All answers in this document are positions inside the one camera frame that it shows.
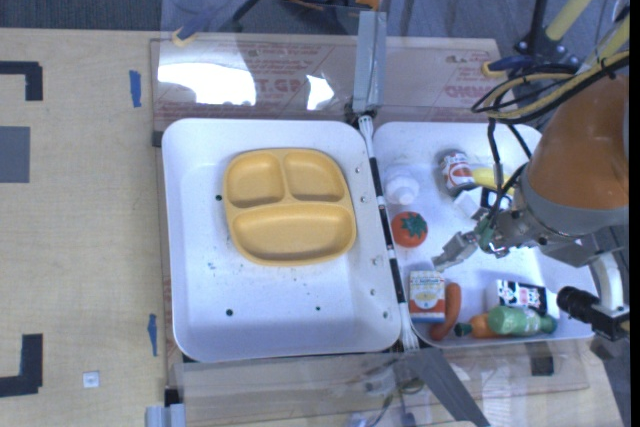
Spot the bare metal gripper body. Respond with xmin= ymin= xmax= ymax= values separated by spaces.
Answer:
xmin=472 ymin=207 xmax=551 ymax=257

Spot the white cube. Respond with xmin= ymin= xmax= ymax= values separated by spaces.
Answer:
xmin=452 ymin=189 xmax=484 ymax=220

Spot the red tomato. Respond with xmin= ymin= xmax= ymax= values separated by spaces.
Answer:
xmin=390 ymin=210 xmax=430 ymax=249

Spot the orange and white carton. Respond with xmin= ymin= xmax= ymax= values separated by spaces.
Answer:
xmin=407 ymin=269 xmax=447 ymax=324

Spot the orange sausage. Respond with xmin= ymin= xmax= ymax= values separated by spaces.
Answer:
xmin=429 ymin=282 xmax=463 ymax=342

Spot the yellow banana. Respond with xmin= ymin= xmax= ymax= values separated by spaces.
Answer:
xmin=471 ymin=167 xmax=516 ymax=194

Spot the black and white carton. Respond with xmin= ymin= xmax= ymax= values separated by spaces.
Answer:
xmin=495 ymin=278 xmax=549 ymax=317

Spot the red and white can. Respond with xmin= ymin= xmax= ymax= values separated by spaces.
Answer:
xmin=439 ymin=149 xmax=477 ymax=197

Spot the white plastic bottle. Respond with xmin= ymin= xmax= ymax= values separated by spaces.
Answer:
xmin=383 ymin=163 xmax=421 ymax=206

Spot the green plastic bottle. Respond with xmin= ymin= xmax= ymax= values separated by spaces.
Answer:
xmin=487 ymin=304 xmax=559 ymax=338

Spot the white plastic tray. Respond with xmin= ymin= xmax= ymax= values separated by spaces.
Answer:
xmin=372 ymin=120 xmax=602 ymax=349
xmin=160 ymin=117 xmax=404 ymax=364

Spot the yellow divided plate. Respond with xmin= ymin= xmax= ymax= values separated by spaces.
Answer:
xmin=221 ymin=147 xmax=358 ymax=267

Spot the brown cardboard board red print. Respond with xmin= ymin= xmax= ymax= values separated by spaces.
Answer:
xmin=149 ymin=37 xmax=604 ymax=399

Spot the black cylinder on white bracket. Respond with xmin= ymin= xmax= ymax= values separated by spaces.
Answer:
xmin=556 ymin=252 xmax=630 ymax=342

